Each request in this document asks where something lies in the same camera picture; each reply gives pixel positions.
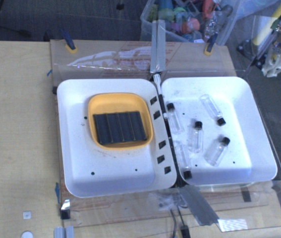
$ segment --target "white plastic tray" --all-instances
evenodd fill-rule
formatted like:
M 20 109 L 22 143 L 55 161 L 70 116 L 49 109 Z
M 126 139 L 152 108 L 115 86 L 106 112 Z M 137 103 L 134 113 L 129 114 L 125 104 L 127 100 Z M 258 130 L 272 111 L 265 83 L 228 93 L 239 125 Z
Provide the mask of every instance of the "white plastic tray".
M 173 141 L 187 145 L 195 121 L 203 123 L 204 150 L 214 140 L 230 138 L 228 151 L 218 167 L 209 165 L 203 154 L 190 155 L 192 179 L 189 184 L 210 185 L 267 181 L 277 174 L 277 165 L 251 89 L 238 77 L 170 78 L 163 82 L 165 104 L 173 102 L 185 127 Z M 216 125 L 199 97 L 209 94 L 224 114 L 226 124 Z
M 154 137 L 135 150 L 104 150 L 97 146 L 87 120 L 90 98 L 103 93 L 134 93 L 149 109 Z M 154 85 L 144 79 L 74 79 L 57 88 L 65 185 L 77 197 L 165 189 L 174 185 L 176 171 Z M 157 119 L 153 114 L 160 111 Z M 159 148 L 159 143 L 166 145 Z

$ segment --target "wooden surface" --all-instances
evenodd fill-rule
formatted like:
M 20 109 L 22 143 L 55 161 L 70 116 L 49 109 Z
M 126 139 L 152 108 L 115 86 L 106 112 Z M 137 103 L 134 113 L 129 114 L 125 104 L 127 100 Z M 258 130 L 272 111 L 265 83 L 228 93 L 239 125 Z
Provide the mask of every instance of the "wooden surface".
M 49 43 L 0 42 L 0 238 L 20 237 L 27 230 L 35 238 L 49 238 L 62 225 L 55 192 L 60 175 L 51 68 Z M 191 228 L 191 235 L 280 238 L 280 205 L 275 193 L 267 199 L 267 205 L 246 212 L 218 213 L 221 218 L 246 218 L 255 230 L 221 234 L 212 225 Z M 31 211 L 31 219 L 23 219 L 24 211 Z M 193 217 L 185 217 L 195 225 Z M 172 218 L 156 221 L 76 228 L 75 238 L 170 237 L 166 231 L 172 232 Z

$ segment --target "yellow tube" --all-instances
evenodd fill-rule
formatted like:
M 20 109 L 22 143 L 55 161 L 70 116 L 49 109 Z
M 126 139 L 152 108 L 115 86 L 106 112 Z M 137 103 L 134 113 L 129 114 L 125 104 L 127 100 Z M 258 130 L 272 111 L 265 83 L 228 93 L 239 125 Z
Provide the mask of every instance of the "yellow tube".
M 256 37 L 253 38 L 252 40 L 253 45 L 259 46 L 262 43 L 262 41 L 267 37 L 267 35 L 270 34 L 271 25 L 273 24 L 273 22 L 280 16 L 281 16 L 281 4 L 274 12 L 274 14 L 271 16 L 271 18 L 268 20 L 266 25 L 260 30 L 260 32 L 256 35 Z

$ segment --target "gray floor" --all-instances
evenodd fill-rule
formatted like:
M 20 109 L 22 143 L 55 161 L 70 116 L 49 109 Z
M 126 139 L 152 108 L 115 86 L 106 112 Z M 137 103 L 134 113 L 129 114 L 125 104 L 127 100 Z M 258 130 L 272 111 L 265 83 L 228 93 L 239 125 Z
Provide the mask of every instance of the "gray floor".
M 140 15 L 147 0 L 124 0 L 125 9 L 119 14 L 119 0 L 5 0 L 0 13 L 0 26 L 15 30 L 25 29 L 32 37 L 0 28 L 0 40 L 43 41 L 49 29 L 55 39 L 61 39 L 59 29 L 69 31 L 73 39 L 138 41 L 141 32 Z M 281 1 L 256 15 L 270 16 Z M 251 38 L 254 15 L 236 22 L 226 43 L 234 66 L 246 70 L 245 80 L 250 84 L 263 121 L 271 137 L 272 148 L 279 165 L 275 180 L 281 180 L 281 73 L 266 78 L 250 60 L 236 51 L 245 39 Z

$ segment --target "white circle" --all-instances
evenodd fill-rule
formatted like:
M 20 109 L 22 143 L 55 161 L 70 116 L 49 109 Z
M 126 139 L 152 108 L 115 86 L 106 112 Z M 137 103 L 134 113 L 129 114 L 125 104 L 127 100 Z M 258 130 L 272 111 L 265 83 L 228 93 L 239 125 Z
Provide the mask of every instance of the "white circle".
M 22 233 L 21 238 L 33 238 L 33 235 L 30 231 L 25 231 Z

